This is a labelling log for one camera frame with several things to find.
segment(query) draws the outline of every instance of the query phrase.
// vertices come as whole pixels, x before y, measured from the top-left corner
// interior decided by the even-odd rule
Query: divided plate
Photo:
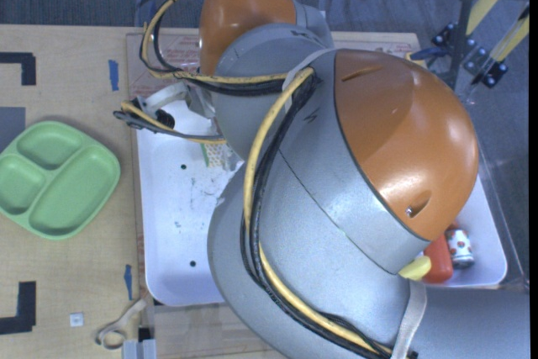
[[[99,212],[119,174],[116,156],[95,139],[40,122],[0,154],[0,212],[44,238],[69,238]]]

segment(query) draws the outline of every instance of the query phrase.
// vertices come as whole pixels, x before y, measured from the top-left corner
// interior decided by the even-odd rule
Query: white strap
[[[303,61],[301,61],[298,65],[296,65],[291,71],[287,73],[286,79],[284,80],[284,83],[282,84],[282,90],[284,90],[289,85],[289,83],[292,81],[295,75],[297,75],[297,72],[299,72],[301,69],[304,69],[310,63],[316,60],[318,57],[321,57],[323,54],[327,54],[327,53],[330,53],[331,51],[336,51],[336,50],[338,49],[337,48],[325,48],[323,50],[318,50],[308,55]],[[284,103],[284,108],[286,109],[286,112],[290,109],[291,106],[292,106],[292,99],[289,98]]]
[[[409,281],[409,301],[403,314],[400,330],[396,337],[391,359],[405,359],[414,334],[420,326],[420,322],[426,311],[428,297],[426,287],[422,282]]]
[[[95,342],[107,350],[119,349],[125,341],[125,334],[121,331],[121,329],[129,322],[131,317],[142,311],[146,305],[147,302],[143,298],[136,301],[118,320],[101,329],[96,337]],[[111,332],[118,335],[121,338],[121,341],[116,344],[107,343],[106,337]]]

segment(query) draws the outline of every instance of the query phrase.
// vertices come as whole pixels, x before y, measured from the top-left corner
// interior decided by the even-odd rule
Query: can
[[[474,264],[469,234],[464,229],[450,229],[445,232],[448,250],[454,269],[469,268]]]

